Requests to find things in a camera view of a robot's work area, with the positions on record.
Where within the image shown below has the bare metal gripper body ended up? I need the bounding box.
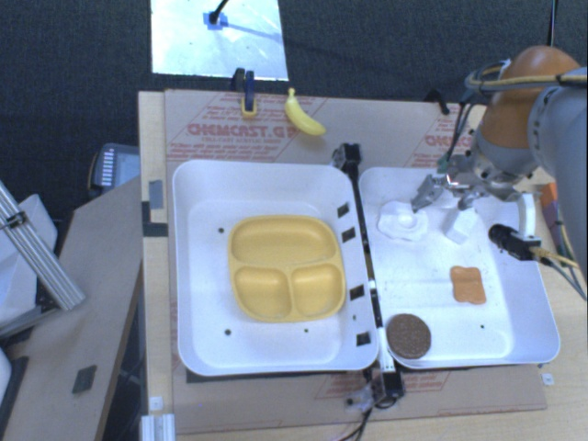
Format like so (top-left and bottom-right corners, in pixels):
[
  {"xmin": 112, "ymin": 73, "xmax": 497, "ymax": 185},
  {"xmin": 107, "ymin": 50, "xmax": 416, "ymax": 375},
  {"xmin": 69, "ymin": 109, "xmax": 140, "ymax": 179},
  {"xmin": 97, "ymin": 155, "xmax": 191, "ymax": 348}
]
[{"xmin": 446, "ymin": 161, "xmax": 525, "ymax": 201}]

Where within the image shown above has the white block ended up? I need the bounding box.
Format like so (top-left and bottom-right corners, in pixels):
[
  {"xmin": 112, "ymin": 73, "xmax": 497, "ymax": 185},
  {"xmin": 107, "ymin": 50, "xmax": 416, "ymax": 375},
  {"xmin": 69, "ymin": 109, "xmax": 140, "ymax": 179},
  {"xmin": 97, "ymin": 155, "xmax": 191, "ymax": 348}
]
[{"xmin": 442, "ymin": 207, "xmax": 479, "ymax": 245}]

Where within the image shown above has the white fried egg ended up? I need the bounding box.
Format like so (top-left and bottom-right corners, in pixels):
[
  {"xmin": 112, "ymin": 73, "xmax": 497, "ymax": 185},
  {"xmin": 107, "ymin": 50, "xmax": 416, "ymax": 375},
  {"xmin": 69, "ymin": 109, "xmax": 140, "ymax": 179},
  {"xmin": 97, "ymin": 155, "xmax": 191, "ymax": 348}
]
[{"xmin": 377, "ymin": 201, "xmax": 430, "ymax": 243}]

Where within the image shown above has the thin black and white rod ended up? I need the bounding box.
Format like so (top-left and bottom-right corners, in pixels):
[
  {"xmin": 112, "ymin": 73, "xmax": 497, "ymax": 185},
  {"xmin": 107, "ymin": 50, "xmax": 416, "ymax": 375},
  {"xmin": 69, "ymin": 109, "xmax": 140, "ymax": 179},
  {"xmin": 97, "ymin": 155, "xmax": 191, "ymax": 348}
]
[{"xmin": 345, "ymin": 163, "xmax": 392, "ymax": 372}]

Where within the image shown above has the orange bread slice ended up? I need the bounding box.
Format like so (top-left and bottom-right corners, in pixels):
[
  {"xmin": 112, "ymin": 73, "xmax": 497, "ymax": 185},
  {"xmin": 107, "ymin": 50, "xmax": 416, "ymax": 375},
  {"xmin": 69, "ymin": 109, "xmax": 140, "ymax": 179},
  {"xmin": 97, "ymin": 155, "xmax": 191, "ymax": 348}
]
[{"xmin": 449, "ymin": 266, "xmax": 487, "ymax": 306}]

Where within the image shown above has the white plastic tray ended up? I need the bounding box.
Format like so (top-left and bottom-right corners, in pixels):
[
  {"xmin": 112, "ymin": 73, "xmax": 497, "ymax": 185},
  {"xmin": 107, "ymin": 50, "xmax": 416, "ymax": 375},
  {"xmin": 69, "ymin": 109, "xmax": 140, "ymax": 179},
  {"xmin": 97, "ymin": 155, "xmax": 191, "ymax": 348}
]
[
  {"xmin": 172, "ymin": 158, "xmax": 381, "ymax": 378},
  {"xmin": 357, "ymin": 166, "xmax": 562, "ymax": 370}
]

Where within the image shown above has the brown round biscuit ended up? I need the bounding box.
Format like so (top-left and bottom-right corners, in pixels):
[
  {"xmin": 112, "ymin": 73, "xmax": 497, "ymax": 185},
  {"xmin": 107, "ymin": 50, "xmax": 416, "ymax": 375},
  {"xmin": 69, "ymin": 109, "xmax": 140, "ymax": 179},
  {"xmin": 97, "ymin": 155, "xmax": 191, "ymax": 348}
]
[{"xmin": 386, "ymin": 313, "xmax": 433, "ymax": 360}]

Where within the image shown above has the yellow banana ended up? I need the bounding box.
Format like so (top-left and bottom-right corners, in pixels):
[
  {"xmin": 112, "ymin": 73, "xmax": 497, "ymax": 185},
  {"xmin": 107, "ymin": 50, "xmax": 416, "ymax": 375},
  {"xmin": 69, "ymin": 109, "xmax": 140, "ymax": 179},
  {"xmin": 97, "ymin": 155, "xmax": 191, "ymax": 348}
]
[{"xmin": 284, "ymin": 87, "xmax": 328, "ymax": 138}]

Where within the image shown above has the yellow divided plate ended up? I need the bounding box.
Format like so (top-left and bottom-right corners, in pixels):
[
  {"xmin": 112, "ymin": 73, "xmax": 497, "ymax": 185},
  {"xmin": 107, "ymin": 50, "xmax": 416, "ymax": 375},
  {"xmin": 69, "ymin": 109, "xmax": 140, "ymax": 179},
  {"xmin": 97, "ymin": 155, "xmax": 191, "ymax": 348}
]
[{"xmin": 227, "ymin": 215, "xmax": 347, "ymax": 324}]

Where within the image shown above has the brown cardboard board red print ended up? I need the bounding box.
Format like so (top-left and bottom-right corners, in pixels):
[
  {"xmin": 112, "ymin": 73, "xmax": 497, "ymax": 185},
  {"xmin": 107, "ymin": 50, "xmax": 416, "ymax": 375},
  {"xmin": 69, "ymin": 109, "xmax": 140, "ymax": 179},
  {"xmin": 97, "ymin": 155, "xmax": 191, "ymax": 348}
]
[{"xmin": 163, "ymin": 88, "xmax": 549, "ymax": 435}]

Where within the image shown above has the black cylinder on white bracket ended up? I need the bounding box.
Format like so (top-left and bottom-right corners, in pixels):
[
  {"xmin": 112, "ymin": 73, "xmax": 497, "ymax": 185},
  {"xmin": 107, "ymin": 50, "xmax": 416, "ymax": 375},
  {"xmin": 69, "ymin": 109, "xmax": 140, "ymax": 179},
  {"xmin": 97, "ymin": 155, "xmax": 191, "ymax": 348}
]
[{"xmin": 488, "ymin": 193, "xmax": 543, "ymax": 263}]

